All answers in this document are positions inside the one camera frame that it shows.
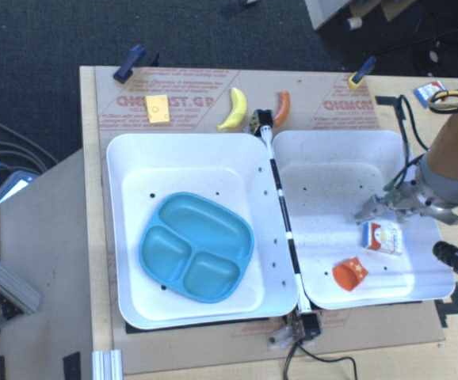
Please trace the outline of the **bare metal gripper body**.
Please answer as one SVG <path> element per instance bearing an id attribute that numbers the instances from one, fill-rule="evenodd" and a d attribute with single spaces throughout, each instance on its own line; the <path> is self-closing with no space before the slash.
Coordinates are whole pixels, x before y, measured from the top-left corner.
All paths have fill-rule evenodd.
<path id="1" fill-rule="evenodd" d="M 447 225 L 458 225 L 458 180 L 440 179 L 427 182 L 414 179 L 385 196 L 387 206 L 402 222 L 411 215 L 429 216 Z"/>

